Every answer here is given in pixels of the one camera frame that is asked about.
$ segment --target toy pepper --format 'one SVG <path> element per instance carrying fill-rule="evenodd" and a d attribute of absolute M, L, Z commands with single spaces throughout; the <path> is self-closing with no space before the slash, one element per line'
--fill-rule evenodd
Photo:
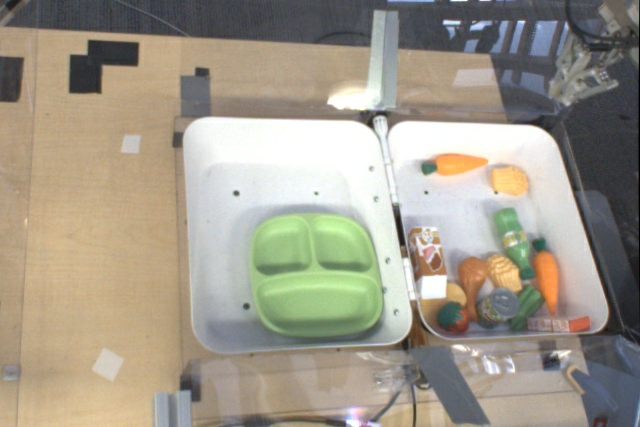
<path fill-rule="evenodd" d="M 509 320 L 512 331 L 522 331 L 527 326 L 527 319 L 544 304 L 544 297 L 531 285 L 527 285 L 518 294 L 520 308 L 516 316 Z"/>

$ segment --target toy can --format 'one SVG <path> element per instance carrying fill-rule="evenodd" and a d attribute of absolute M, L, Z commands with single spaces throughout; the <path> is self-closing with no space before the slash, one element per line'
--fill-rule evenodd
<path fill-rule="evenodd" d="M 494 328 L 514 317 L 518 313 L 519 306 L 518 296 L 511 290 L 496 288 L 476 305 L 478 324 L 489 329 Z"/>

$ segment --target toy tomato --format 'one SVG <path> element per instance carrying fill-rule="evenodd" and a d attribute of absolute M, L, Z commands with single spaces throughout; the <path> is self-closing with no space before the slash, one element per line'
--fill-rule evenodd
<path fill-rule="evenodd" d="M 467 309 L 453 301 L 446 303 L 438 312 L 438 325 L 445 331 L 463 333 L 469 329 Z"/>

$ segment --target small carton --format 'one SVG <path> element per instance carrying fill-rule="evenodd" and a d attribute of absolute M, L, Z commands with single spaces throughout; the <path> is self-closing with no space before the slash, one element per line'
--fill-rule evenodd
<path fill-rule="evenodd" d="M 553 319 L 552 324 L 554 333 L 577 333 L 578 331 L 586 331 L 591 327 L 591 321 L 588 316 L 572 319 Z"/>
<path fill-rule="evenodd" d="M 543 331 L 550 333 L 553 331 L 553 325 L 549 318 L 530 317 L 527 319 L 527 329 L 529 329 L 529 331 Z"/>
<path fill-rule="evenodd" d="M 418 295 L 422 299 L 446 297 L 447 268 L 438 229 L 431 226 L 412 228 L 407 241 Z"/>
<path fill-rule="evenodd" d="M 529 318 L 527 328 L 529 331 L 543 331 L 554 333 L 577 333 L 586 331 L 591 327 L 588 316 L 568 319 Z"/>

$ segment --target toy food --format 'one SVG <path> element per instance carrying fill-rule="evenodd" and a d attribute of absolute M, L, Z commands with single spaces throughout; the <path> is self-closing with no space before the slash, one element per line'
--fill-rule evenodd
<path fill-rule="evenodd" d="M 554 333 L 576 333 L 589 329 L 591 327 L 591 319 L 588 316 L 572 319 L 553 319 L 551 325 Z"/>
<path fill-rule="evenodd" d="M 487 264 L 475 256 L 465 258 L 458 267 L 460 285 L 467 294 L 467 312 L 469 320 L 477 321 L 476 297 L 487 279 Z"/>
<path fill-rule="evenodd" d="M 527 328 L 530 331 L 554 331 L 556 333 L 576 333 L 586 331 L 591 327 L 588 316 L 569 319 L 533 318 L 527 319 Z"/>
<path fill-rule="evenodd" d="M 491 185 L 494 191 L 520 196 L 529 190 L 529 179 L 519 167 L 498 167 L 491 170 Z"/>
<path fill-rule="evenodd" d="M 547 308 L 551 315 L 556 314 L 558 306 L 558 262 L 555 256 L 546 250 L 545 239 L 536 239 L 533 241 L 533 247 L 538 254 L 533 257 L 533 270 L 538 280 L 538 289 L 547 303 Z"/>
<path fill-rule="evenodd" d="M 409 230 L 409 254 L 414 262 L 413 275 L 418 294 L 423 299 L 440 299 L 447 295 L 447 268 L 437 228 L 419 226 Z"/>
<path fill-rule="evenodd" d="M 443 297 L 442 299 L 421 299 L 420 311 L 427 324 L 435 326 L 440 308 L 450 301 L 456 302 L 461 306 L 467 304 L 467 296 L 457 283 L 447 283 L 447 297 Z"/>
<path fill-rule="evenodd" d="M 540 295 L 540 292 L 531 285 L 527 285 L 522 289 L 522 292 L 518 294 L 518 301 L 520 301 L 518 313 L 509 320 L 509 327 L 513 331 L 523 330 L 527 325 L 527 319 L 544 304 L 544 298 Z"/>
<path fill-rule="evenodd" d="M 533 267 L 529 264 L 531 244 L 524 233 L 518 214 L 513 208 L 498 210 L 493 219 L 498 227 L 498 233 L 502 238 L 502 247 L 506 255 L 520 269 L 521 279 L 531 279 L 535 275 Z"/>
<path fill-rule="evenodd" d="M 463 333 L 469 329 L 469 318 L 464 306 L 448 302 L 438 312 L 438 325 L 445 331 Z"/>
<path fill-rule="evenodd" d="M 520 269 L 506 256 L 496 253 L 487 258 L 489 279 L 496 287 L 508 288 L 512 292 L 520 292 Z"/>
<path fill-rule="evenodd" d="M 486 166 L 488 163 L 489 161 L 482 157 L 448 153 L 437 157 L 435 163 L 425 162 L 422 164 L 422 172 L 425 175 L 430 175 L 434 172 L 444 176 L 459 175 Z"/>
<path fill-rule="evenodd" d="M 518 298 L 511 290 L 496 288 L 477 304 L 478 323 L 486 328 L 496 327 L 515 316 L 519 306 Z"/>

